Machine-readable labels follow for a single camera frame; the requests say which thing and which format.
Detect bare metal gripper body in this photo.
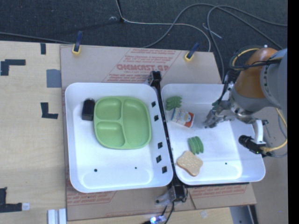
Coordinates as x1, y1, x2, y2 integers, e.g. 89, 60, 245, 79
216, 100, 257, 126

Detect white carton with red print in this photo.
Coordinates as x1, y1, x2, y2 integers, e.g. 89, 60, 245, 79
171, 107, 195, 129

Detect green pea pods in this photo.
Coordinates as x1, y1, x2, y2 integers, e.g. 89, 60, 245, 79
187, 136, 205, 155
165, 96, 183, 112

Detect white plastic tray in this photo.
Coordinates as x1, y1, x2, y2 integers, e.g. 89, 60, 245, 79
161, 83, 266, 186
64, 82, 174, 194

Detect thin black rod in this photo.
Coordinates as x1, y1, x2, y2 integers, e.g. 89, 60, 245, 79
155, 84, 179, 186

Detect tan bread slice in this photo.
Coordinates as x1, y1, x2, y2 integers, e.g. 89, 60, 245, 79
176, 150, 204, 177

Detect green divided plate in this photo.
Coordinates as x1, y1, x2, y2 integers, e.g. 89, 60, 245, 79
93, 96, 152, 150

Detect brown cardboard board red print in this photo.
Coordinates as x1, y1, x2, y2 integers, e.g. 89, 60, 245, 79
59, 44, 257, 221

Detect black bottle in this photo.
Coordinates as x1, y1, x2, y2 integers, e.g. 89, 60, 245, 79
81, 98, 96, 121

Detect black cylinder on white bracket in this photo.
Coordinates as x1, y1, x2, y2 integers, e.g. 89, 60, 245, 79
238, 119, 270, 156

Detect black block with thin wires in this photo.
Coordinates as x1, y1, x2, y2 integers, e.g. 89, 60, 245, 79
171, 184, 187, 202
149, 70, 163, 87

